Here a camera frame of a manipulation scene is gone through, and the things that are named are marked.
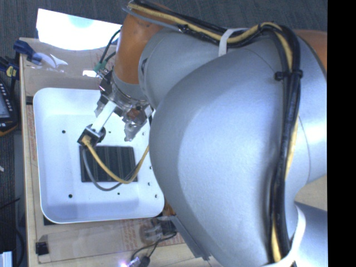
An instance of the white tray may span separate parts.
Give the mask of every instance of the white tray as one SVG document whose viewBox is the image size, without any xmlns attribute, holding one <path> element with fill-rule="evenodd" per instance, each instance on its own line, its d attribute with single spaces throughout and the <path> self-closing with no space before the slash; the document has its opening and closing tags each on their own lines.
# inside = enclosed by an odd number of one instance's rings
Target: white tray
<svg viewBox="0 0 356 267">
<path fill-rule="evenodd" d="M 81 181 L 77 140 L 94 122 L 99 97 L 97 90 L 64 88 L 44 88 L 34 96 L 41 208 L 54 223 L 153 217 L 163 209 L 164 196 L 150 169 L 149 154 L 137 182 L 104 192 Z M 138 163 L 149 142 L 149 124 L 132 142 L 124 141 L 123 128 L 124 122 L 112 114 L 105 124 L 106 137 L 98 145 L 131 146 Z M 114 184 L 101 183 L 104 187 Z"/>
</svg>

